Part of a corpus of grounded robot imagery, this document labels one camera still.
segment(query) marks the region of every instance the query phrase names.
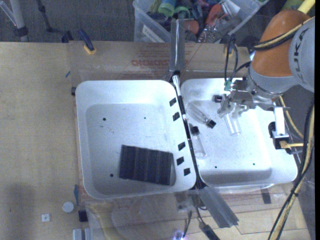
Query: gray carpet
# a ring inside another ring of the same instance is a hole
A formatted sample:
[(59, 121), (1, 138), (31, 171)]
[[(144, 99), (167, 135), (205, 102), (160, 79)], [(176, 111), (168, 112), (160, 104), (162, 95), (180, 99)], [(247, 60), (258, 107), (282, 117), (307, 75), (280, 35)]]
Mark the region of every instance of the gray carpet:
[[(10, 1), (3, 0), (9, 7)], [(95, 41), (133, 41), (134, 0), (41, 0), (51, 26), (58, 32), (46, 32), (36, 0), (19, 0), (30, 42), (59, 43), (62, 33), (84, 29)], [(14, 25), (0, 9), (0, 41), (18, 42)]]

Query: clear plastic container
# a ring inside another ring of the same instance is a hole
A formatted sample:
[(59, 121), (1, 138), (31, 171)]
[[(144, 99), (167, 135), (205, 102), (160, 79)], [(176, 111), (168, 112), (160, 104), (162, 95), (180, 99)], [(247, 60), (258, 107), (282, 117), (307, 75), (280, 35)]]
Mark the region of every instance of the clear plastic container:
[(233, 117), (231, 113), (227, 113), (223, 116), (226, 127), (228, 128), (230, 136), (238, 136), (241, 134), (241, 128), (238, 118)]
[[(147, 15), (151, 4), (155, 0), (135, 0), (134, 7), (134, 41), (135, 42), (158, 42), (170, 43), (171, 34)], [(235, 27), (229, 34), (241, 28), (260, 8), (258, 0), (227, 0), (230, 4), (235, 4), (240, 8), (237, 16), (241, 19), (241, 24)]]
[(205, 151), (204, 145), (202, 144), (199, 128), (197, 126), (193, 126), (190, 131), (192, 135), (191, 140), (195, 157), (198, 159), (207, 158), (208, 155)]
[(195, 119), (197, 122), (206, 125), (209, 128), (213, 128), (216, 123), (211, 119), (211, 117), (200, 110), (198, 106), (194, 103), (188, 103), (186, 106), (186, 113)]

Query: white bottle cap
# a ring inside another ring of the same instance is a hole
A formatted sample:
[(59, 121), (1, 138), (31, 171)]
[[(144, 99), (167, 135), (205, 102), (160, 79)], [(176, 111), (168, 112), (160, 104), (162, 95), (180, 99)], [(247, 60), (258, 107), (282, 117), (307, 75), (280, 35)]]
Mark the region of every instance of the white bottle cap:
[(65, 213), (71, 213), (74, 210), (74, 208), (75, 208), (74, 204), (70, 201), (65, 202), (62, 206), (62, 210)]

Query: black sponge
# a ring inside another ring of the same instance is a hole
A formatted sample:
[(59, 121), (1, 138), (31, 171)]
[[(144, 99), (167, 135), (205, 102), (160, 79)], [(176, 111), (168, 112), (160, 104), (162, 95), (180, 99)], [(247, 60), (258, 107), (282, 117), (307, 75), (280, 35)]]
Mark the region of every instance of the black sponge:
[(120, 159), (119, 178), (170, 185), (172, 153), (122, 145)]

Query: label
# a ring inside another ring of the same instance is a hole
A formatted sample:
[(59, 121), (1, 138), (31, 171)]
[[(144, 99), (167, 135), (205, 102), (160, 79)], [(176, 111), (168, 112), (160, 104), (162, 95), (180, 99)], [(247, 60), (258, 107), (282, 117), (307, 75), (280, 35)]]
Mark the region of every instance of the label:
[(149, 38), (153, 43), (164, 43), (164, 41), (155, 34), (150, 28), (146, 25), (143, 25), (142, 33)]

